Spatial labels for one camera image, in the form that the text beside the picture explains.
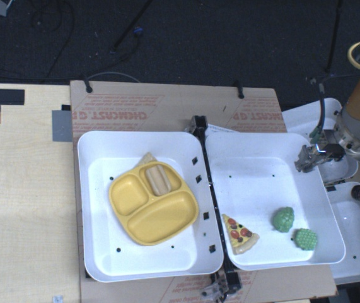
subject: yellow plate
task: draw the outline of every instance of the yellow plate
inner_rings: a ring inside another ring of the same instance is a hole
[[[145,171],[161,165],[171,191],[155,196]],[[112,208],[129,236],[138,244],[151,246],[166,241],[192,225],[199,208],[184,179],[170,165],[149,162],[120,175],[110,186]]]

